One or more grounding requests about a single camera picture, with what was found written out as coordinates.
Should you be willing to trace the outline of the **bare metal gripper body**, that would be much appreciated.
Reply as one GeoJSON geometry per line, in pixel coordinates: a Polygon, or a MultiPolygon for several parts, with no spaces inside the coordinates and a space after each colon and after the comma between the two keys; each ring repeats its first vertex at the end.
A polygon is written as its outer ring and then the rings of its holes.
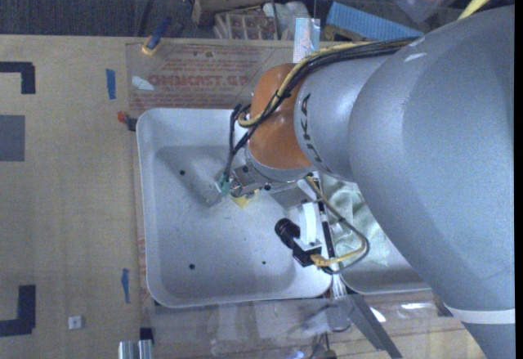
{"type": "Polygon", "coordinates": [[[254,167],[244,164],[230,174],[230,194],[233,197],[251,197],[259,190],[269,190],[270,182],[254,167]]]}

